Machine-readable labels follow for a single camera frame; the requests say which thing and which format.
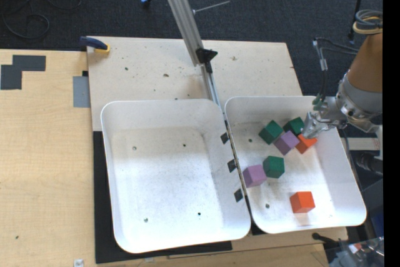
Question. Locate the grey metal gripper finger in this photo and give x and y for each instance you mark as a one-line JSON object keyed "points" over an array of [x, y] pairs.
{"points": [[308, 128], [320, 128]]}

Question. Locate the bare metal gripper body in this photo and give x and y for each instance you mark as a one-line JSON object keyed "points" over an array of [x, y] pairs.
{"points": [[332, 112]]}

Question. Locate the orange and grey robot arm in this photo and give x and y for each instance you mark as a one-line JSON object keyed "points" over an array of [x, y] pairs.
{"points": [[367, 72]]}

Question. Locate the green cube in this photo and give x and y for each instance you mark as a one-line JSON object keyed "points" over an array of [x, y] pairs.
{"points": [[274, 167], [294, 125], [270, 132]]}

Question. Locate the orange cube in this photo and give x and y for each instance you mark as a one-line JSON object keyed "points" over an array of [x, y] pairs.
{"points": [[302, 202], [304, 144]]}

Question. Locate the purple cube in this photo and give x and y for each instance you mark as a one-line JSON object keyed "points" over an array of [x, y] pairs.
{"points": [[254, 176], [287, 142]]}

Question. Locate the white plastic tray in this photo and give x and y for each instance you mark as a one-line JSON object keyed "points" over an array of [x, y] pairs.
{"points": [[312, 175], [168, 178]]}

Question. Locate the pale wood board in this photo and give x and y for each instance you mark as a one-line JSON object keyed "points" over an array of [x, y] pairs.
{"points": [[150, 72]]}

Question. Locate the black cylinder on white bracket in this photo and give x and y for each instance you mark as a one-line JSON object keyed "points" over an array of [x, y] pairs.
{"points": [[370, 162]]}

